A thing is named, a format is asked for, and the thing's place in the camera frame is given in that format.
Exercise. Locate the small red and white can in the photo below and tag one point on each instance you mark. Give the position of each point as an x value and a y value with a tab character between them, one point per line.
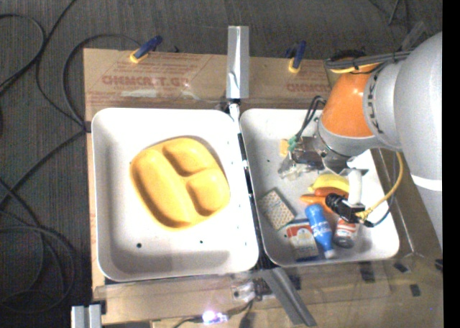
345	234

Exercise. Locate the orange carrot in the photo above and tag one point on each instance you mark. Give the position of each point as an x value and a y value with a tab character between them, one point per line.
312	198

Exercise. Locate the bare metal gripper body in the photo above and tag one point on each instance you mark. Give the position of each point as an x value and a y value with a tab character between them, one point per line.
308	154

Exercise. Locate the black cylinder on white bracket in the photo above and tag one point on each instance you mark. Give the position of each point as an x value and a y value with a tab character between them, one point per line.
344	207

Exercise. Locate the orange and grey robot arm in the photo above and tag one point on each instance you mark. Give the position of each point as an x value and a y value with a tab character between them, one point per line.
413	103

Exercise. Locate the white plastic tray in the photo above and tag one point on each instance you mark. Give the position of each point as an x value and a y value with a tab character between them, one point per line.
118	254
266	132

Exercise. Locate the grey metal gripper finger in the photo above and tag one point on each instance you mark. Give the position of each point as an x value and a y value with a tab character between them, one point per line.
286	166
295	172

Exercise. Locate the blue bottle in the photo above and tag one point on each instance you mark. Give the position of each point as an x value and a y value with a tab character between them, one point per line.
318	226

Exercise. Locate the brown cardboard board, red print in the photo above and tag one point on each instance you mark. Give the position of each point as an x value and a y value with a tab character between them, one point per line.
108	78

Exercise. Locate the red and white carton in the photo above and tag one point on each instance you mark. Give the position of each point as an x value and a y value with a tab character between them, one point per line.
301	240

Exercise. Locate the yellow divided plate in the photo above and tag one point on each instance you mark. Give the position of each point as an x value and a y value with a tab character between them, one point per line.
161	190

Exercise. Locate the yellow banana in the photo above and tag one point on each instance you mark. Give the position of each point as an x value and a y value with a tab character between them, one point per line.
332	181

